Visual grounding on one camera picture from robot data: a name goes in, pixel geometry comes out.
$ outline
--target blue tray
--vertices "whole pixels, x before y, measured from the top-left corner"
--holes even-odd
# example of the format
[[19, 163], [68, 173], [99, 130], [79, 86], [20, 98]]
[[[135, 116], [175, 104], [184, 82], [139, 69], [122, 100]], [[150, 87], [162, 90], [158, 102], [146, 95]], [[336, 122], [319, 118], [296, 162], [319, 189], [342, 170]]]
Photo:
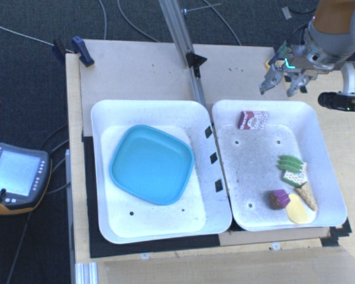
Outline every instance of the blue tray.
[[183, 141], [147, 125], [135, 125], [118, 144], [109, 172], [121, 189], [157, 205], [183, 194], [193, 168], [193, 152]]

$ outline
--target white tray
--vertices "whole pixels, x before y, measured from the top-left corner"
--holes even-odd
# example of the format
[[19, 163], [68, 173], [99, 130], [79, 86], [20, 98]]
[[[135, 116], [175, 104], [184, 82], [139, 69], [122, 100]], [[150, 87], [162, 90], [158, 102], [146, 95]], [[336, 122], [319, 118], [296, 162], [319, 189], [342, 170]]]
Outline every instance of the white tray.
[[[194, 101], [103, 100], [91, 110], [98, 218], [102, 235], [116, 244], [218, 234], [232, 220], [208, 111]], [[149, 125], [188, 144], [195, 164], [182, 197], [166, 206], [132, 196], [111, 180], [109, 164], [124, 133]]]
[[[266, 111], [264, 129], [240, 130], [241, 111]], [[304, 102], [222, 100], [212, 109], [234, 220], [249, 231], [339, 226], [346, 206], [328, 156], [315, 111]], [[318, 211], [304, 204], [309, 223], [295, 224], [285, 209], [272, 210], [268, 191], [293, 187], [281, 180], [279, 156], [291, 154], [307, 162]]]

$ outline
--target black corner bracket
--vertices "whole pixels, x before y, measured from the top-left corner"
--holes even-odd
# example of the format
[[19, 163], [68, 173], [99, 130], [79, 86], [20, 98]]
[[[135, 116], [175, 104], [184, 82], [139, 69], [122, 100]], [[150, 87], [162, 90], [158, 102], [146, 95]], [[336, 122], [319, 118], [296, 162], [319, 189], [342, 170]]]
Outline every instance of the black corner bracket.
[[350, 223], [348, 219], [342, 224], [342, 227], [330, 227], [330, 236], [326, 238], [320, 238], [321, 244], [325, 246], [339, 246], [338, 238], [339, 237], [348, 237], [352, 233]]
[[201, 78], [200, 75], [200, 66], [207, 61], [207, 58], [205, 57], [201, 57], [197, 54], [194, 54], [192, 52], [189, 52], [185, 55], [187, 62], [188, 62], [188, 66], [189, 67], [193, 67], [193, 71], [195, 73], [195, 77], [196, 78]]

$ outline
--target teal light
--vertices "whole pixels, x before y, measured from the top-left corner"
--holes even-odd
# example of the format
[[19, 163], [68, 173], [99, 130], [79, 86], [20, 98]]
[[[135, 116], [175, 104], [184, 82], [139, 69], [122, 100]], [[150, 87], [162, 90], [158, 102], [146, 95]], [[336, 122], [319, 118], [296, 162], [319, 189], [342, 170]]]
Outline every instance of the teal light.
[[285, 65], [286, 65], [287, 68], [289, 68], [289, 69], [295, 69], [296, 68], [296, 66], [289, 65], [287, 58], [285, 58], [284, 60], [285, 60]]

